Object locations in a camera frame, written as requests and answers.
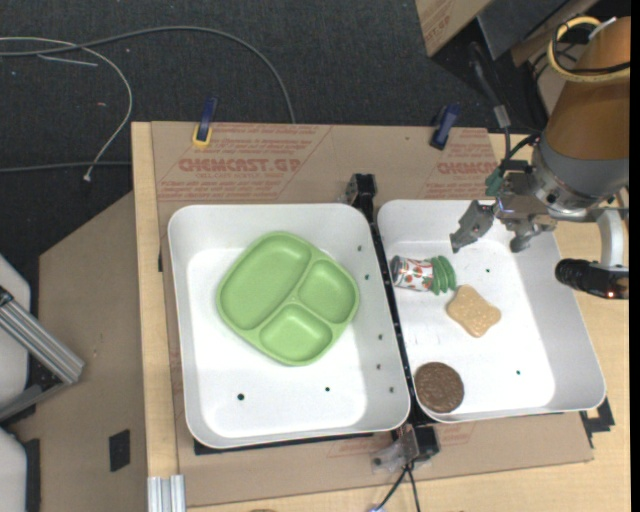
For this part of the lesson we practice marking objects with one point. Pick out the small can with red print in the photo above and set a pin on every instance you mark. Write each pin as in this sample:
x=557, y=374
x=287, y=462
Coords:
x=411, y=273

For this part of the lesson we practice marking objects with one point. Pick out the green toy vegetable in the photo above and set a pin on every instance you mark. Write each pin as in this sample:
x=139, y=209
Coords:
x=444, y=275

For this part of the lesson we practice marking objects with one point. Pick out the beige toy bread slice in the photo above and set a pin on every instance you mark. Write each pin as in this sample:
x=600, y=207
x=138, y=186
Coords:
x=473, y=311

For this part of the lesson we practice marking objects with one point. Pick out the green divided plate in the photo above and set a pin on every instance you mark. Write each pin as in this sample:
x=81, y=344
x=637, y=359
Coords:
x=288, y=298

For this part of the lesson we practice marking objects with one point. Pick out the brown round biscuit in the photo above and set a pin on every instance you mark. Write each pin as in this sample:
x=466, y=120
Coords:
x=439, y=387

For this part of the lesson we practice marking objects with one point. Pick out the white plastic tray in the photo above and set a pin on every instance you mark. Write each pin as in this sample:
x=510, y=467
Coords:
x=520, y=350
x=285, y=325

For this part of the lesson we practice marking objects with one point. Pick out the thin black rod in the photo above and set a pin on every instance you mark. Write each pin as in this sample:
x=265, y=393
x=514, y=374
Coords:
x=392, y=310

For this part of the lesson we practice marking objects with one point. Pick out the black cylinder on white bracket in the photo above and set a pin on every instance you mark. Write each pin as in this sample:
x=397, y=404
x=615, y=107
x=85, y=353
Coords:
x=595, y=260

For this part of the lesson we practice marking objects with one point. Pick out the brown cardboard board red print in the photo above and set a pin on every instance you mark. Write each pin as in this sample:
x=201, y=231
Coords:
x=280, y=160

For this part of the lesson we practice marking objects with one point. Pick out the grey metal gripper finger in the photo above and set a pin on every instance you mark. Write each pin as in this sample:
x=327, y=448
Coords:
x=522, y=239
x=470, y=226

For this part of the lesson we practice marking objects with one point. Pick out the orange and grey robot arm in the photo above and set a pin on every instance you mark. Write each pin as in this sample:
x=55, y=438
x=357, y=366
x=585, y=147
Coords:
x=587, y=100

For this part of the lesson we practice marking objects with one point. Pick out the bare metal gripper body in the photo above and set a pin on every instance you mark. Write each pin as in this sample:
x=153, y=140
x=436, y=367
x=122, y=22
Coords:
x=530, y=197

